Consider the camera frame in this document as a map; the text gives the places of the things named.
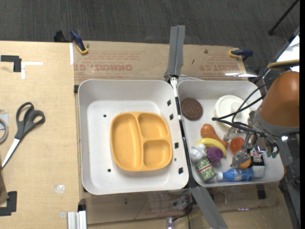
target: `purple ball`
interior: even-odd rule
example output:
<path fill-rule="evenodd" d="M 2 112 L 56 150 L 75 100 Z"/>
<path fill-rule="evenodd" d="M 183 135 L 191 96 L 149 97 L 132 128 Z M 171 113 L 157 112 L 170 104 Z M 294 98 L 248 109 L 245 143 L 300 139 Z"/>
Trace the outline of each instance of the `purple ball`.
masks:
<path fill-rule="evenodd" d="M 223 152 L 218 147 L 210 147 L 206 153 L 211 163 L 217 163 L 224 156 Z"/>

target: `green can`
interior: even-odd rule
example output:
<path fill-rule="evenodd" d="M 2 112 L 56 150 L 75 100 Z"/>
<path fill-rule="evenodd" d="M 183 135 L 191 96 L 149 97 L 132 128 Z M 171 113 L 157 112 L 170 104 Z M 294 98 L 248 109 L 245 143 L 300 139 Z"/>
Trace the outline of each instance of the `green can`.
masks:
<path fill-rule="evenodd" d="M 208 158 L 199 161 L 195 166 L 203 182 L 216 176 L 216 173 Z"/>

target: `dark gray floor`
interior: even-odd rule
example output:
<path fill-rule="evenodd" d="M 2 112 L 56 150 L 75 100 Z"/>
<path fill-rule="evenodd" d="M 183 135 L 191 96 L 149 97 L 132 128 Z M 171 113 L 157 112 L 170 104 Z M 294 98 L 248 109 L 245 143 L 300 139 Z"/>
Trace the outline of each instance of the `dark gray floor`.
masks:
<path fill-rule="evenodd" d="M 184 44 L 252 50 L 245 65 L 261 73 L 300 25 L 297 3 L 268 34 L 294 1 L 0 0 L 0 40 L 52 42 L 57 30 L 69 39 L 75 29 L 86 41 L 168 44 L 170 28 L 185 25 Z"/>

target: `scissors blade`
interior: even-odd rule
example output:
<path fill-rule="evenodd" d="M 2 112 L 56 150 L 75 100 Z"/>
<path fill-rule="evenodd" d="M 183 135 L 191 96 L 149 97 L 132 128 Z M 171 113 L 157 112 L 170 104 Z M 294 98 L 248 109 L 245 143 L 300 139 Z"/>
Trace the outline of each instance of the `scissors blade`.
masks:
<path fill-rule="evenodd" d="M 5 159 L 2 163 L 2 168 L 5 166 L 5 164 L 8 162 L 8 160 L 10 159 L 11 155 L 14 153 L 15 149 L 17 148 L 18 144 L 19 144 L 20 140 L 15 138 L 13 141 L 13 144 L 10 146 L 10 149 L 8 151 L 8 154 L 5 156 Z"/>

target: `orange robotic part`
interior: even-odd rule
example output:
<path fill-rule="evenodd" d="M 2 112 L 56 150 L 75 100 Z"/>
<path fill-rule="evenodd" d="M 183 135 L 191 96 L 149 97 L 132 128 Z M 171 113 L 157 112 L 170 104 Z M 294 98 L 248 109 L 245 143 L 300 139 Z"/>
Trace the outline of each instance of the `orange robotic part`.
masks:
<path fill-rule="evenodd" d="M 299 72 L 287 71 L 275 79 L 260 106 L 260 114 L 272 125 L 300 125 Z"/>

